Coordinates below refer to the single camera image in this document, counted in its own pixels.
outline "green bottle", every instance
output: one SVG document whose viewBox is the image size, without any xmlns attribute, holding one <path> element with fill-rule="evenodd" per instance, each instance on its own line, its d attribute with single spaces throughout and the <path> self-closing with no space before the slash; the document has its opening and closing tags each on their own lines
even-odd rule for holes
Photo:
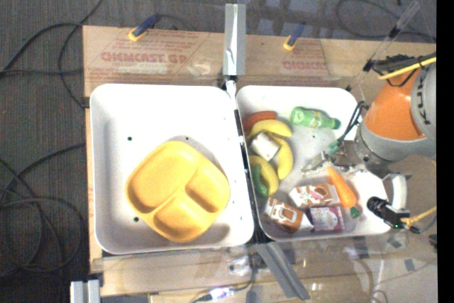
<svg viewBox="0 0 454 303">
<path fill-rule="evenodd" d="M 294 125 L 304 125 L 309 128 L 337 129 L 341 126 L 338 119 L 330 118 L 317 110 L 295 107 L 290 115 L 290 122 Z"/>
</svg>

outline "yellow cable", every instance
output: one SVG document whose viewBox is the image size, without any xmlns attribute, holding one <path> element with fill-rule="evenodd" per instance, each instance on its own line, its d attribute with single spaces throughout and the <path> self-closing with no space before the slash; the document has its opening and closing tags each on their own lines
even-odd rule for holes
<svg viewBox="0 0 454 303">
<path fill-rule="evenodd" d="M 408 67 L 405 67 L 405 68 L 401 68 L 400 70 L 397 70 L 397 71 L 394 71 L 394 72 L 390 72 L 390 73 L 388 73 L 386 75 L 380 75 L 378 78 L 379 79 L 389 79 L 391 77 L 394 77 L 394 76 L 397 76 L 397 75 L 401 75 L 401 74 L 403 74 L 403 73 L 405 73 L 407 71 L 414 70 L 415 68 L 430 65 L 431 63 L 436 62 L 436 60 L 437 60 L 437 57 L 432 57 L 432 58 L 429 58 L 428 60 L 425 60 L 423 62 L 415 63 L 414 65 L 411 65 L 411 66 L 408 66 Z"/>
<path fill-rule="evenodd" d="M 421 220 L 422 218 L 432 214 L 433 212 L 435 212 L 437 210 L 437 207 L 433 207 L 431 209 L 429 209 L 428 211 L 418 215 L 418 216 L 415 216 L 415 217 L 408 217 L 408 218 L 402 218 L 400 219 L 400 221 L 402 221 L 404 224 L 406 224 L 408 227 L 410 227 L 411 225 L 413 225 L 415 222 L 418 222 L 419 220 Z"/>
</svg>

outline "white plastic tray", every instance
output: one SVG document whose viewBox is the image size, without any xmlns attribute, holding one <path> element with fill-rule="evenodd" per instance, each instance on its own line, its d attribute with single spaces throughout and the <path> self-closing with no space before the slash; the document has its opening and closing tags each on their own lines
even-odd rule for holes
<svg viewBox="0 0 454 303">
<path fill-rule="evenodd" d="M 257 112 L 271 110 L 276 111 L 278 119 L 287 121 L 292 109 L 295 106 L 302 106 L 308 109 L 325 111 L 329 116 L 340 120 L 340 128 L 331 130 L 328 128 L 314 129 L 304 126 L 292 126 L 293 135 L 287 139 L 294 156 L 294 167 L 290 174 L 280 182 L 279 189 L 273 197 L 284 203 L 292 205 L 288 193 L 293 187 L 329 182 L 327 175 L 303 174 L 301 169 L 309 161 L 320 154 L 321 151 L 328 151 L 328 144 L 340 137 L 353 114 L 356 107 L 356 100 L 352 94 L 344 89 L 330 87 L 282 87 L 282 86 L 255 86 L 249 85 L 241 88 L 237 94 L 238 108 L 241 118 Z M 352 140 L 355 130 L 352 130 L 347 140 Z M 371 196 L 387 199 L 382 180 L 374 174 L 363 170 L 350 173 L 348 183 L 355 190 L 358 198 L 358 205 L 362 213 L 356 219 L 350 219 L 349 211 L 344 211 L 345 229 L 335 233 L 311 233 L 308 231 L 297 231 L 289 234 L 271 224 L 263 216 L 266 199 L 257 197 L 256 203 L 259 221 L 262 230 L 273 240 L 285 241 L 294 239 L 316 239 L 346 236 L 364 236 L 385 233 L 389 230 L 383 220 L 375 216 L 366 207 L 367 200 Z"/>
<path fill-rule="evenodd" d="M 238 246 L 250 240 L 253 217 L 236 121 L 227 93 L 207 86 L 104 84 L 90 98 L 94 167 L 94 230 L 113 254 Z M 136 218 L 125 183 L 155 147 L 181 140 L 226 174 L 230 201 L 190 243 L 173 243 Z"/>
</svg>

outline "orange carrot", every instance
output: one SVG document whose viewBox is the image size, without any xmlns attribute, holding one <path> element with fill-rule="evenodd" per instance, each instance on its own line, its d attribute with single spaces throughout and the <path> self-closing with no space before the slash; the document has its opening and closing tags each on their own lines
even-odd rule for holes
<svg viewBox="0 0 454 303">
<path fill-rule="evenodd" d="M 249 115 L 243 122 L 244 131 L 249 131 L 255 123 L 260 120 L 275 119 L 277 117 L 274 111 L 258 111 Z"/>
<path fill-rule="evenodd" d="M 328 167 L 328 174 L 331 179 L 331 183 L 333 183 L 336 187 L 340 204 L 348 208 L 354 207 L 356 205 L 356 196 L 352 189 L 349 188 L 345 180 L 343 180 L 343 178 L 332 167 Z"/>
</svg>

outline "gray floor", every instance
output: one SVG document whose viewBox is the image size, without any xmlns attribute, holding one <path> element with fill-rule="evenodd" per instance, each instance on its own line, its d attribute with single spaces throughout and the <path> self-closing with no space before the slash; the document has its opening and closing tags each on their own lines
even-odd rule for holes
<svg viewBox="0 0 454 303">
<path fill-rule="evenodd" d="M 295 24 L 304 23 L 306 37 L 381 40 L 416 1 L 420 10 L 399 39 L 435 42 L 437 0 L 401 1 L 399 5 L 397 0 L 0 0 L 0 70 L 58 70 L 59 63 L 61 70 L 81 67 L 80 28 L 58 25 L 26 43 L 51 25 L 84 21 L 134 27 L 160 12 L 168 17 L 157 28 L 223 32 L 226 3 L 247 4 L 248 34 L 288 35 Z M 96 11 L 85 19 L 98 2 Z M 0 187 L 10 186 L 23 198 L 33 193 L 62 202 L 41 200 L 40 206 L 59 236 L 63 253 L 59 258 L 49 225 L 40 222 L 37 204 L 0 205 L 0 302 L 60 302 L 61 286 L 66 302 L 69 282 L 84 280 L 89 273 L 82 93 L 81 72 L 64 77 L 0 74 Z M 65 148 L 70 149 L 34 164 Z M 13 176 L 12 172 L 19 174 L 26 168 L 20 181 Z M 79 219 L 82 232 L 77 228 Z M 36 272 L 61 265 L 55 272 Z"/>
</svg>

